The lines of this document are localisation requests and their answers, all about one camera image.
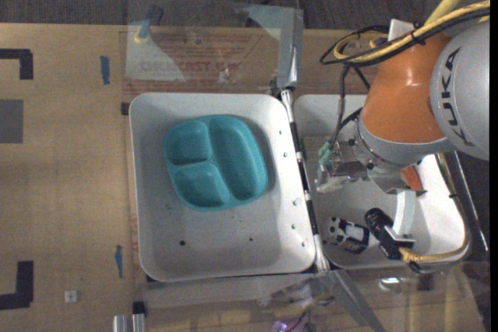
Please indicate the white plastic tray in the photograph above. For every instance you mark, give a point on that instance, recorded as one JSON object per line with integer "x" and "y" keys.
{"x": 218, "y": 245}
{"x": 350, "y": 202}

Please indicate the teal divided plate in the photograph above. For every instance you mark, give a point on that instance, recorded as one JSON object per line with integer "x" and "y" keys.
{"x": 233, "y": 151}

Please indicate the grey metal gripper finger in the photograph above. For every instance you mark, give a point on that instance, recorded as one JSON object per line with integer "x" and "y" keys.
{"x": 330, "y": 186}
{"x": 323, "y": 175}

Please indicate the small white square piece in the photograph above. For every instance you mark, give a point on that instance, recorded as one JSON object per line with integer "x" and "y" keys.
{"x": 70, "y": 296}

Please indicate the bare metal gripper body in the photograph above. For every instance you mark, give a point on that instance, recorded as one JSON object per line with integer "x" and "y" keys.
{"x": 350, "y": 161}

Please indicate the black cylinder on white bracket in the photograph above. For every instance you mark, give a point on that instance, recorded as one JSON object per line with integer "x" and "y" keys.
{"x": 389, "y": 241}

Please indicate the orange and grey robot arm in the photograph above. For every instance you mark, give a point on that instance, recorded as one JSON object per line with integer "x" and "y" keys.
{"x": 404, "y": 97}

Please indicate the black and white packet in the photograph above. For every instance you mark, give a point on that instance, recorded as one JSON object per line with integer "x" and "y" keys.
{"x": 348, "y": 235}

